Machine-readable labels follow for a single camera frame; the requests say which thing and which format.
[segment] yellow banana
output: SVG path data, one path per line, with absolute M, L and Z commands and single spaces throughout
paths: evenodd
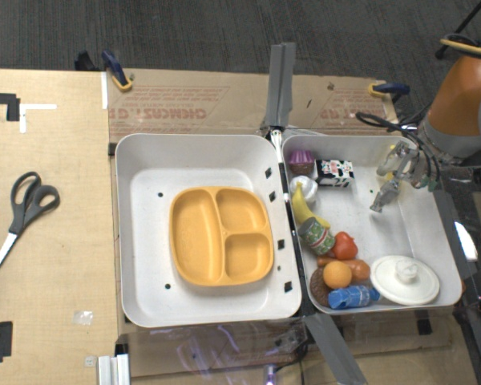
M 306 203 L 305 196 L 303 195 L 303 190 L 301 189 L 302 186 L 303 184 L 299 181 L 296 183 L 296 192 L 292 195 L 291 200 L 292 210 L 294 212 L 294 216 L 296 217 L 296 221 L 299 224 L 302 224 L 310 217 L 315 217 L 319 224 L 321 224 L 324 228 L 329 229 L 331 227 L 329 222 L 324 218 L 314 214 L 312 210 L 310 210 L 308 204 Z

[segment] brown cookie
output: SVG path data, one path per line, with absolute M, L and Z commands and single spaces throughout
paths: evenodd
M 330 288 L 324 283 L 322 272 L 324 267 L 317 268 L 310 278 L 310 292 L 315 300 L 322 306 L 329 306 L 328 294 Z

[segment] orange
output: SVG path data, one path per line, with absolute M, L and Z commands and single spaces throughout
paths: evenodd
M 346 288 L 351 283 L 352 278 L 353 272 L 351 268 L 340 261 L 330 262 L 324 267 L 322 272 L 324 283 L 332 290 Z

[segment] black scissors handle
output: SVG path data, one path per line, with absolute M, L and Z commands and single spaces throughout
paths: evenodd
M 28 186 L 20 203 L 16 202 L 16 196 L 22 183 L 33 177 L 34 181 Z M 53 197 L 45 205 L 41 205 L 44 197 Z M 23 230 L 41 214 L 55 209 L 60 204 L 59 192 L 51 185 L 41 185 L 41 177 L 34 171 L 26 172 L 20 176 L 10 192 L 10 203 L 13 207 L 14 219 L 9 227 L 9 232 L 19 236 Z

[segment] orange plate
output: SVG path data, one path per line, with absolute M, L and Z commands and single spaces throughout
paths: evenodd
M 175 197 L 169 218 L 173 261 L 193 284 L 246 284 L 262 279 L 273 266 L 269 217 L 251 191 L 190 188 Z

